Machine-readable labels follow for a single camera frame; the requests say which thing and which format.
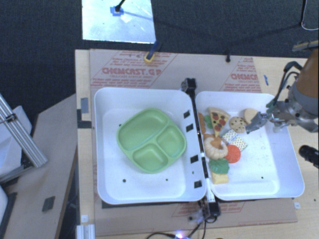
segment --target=white tray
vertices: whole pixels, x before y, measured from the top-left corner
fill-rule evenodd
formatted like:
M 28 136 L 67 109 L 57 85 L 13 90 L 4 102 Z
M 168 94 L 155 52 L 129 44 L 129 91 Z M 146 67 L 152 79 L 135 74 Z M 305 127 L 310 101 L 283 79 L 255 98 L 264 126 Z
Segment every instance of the white tray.
M 94 106 L 97 188 L 103 201 L 109 204 L 188 202 L 197 201 L 205 195 L 193 107 L 187 94 L 177 90 L 103 88 L 95 94 Z M 185 153 L 156 174 L 141 171 L 126 157 L 116 141 L 119 125 L 146 108 L 157 108 L 166 113 L 187 141 Z M 191 124 L 193 130 L 186 131 Z M 198 160 L 191 162 L 191 158 L 196 156 Z
M 246 108 L 265 112 L 274 97 L 269 94 L 201 92 L 196 97 L 198 112 L 207 115 L 209 106 L 231 116 L 243 116 Z M 211 183 L 214 195 L 225 201 L 298 197 L 305 188 L 288 129 L 273 132 L 273 124 L 250 134 L 239 134 L 248 146 L 237 163 L 229 164 L 229 183 Z M 226 123 L 221 134 L 229 130 Z

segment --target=carrot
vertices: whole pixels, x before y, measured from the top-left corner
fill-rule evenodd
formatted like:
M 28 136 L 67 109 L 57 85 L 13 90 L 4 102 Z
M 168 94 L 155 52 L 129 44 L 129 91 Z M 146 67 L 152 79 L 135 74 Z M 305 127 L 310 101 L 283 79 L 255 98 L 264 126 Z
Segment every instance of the carrot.
M 228 154 L 225 158 L 229 163 L 236 163 L 240 159 L 240 149 L 233 144 L 227 145 L 227 148 Z

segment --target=toy pizza slice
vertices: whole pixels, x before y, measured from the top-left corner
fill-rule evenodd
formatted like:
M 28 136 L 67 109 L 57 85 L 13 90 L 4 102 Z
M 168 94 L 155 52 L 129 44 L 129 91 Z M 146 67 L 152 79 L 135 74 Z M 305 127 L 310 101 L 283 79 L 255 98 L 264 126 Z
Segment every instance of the toy pizza slice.
M 213 107 L 208 108 L 208 111 L 211 119 L 211 124 L 217 137 L 219 136 L 219 133 L 222 130 L 222 128 L 226 125 L 226 122 L 230 118 L 230 115 L 221 109 Z

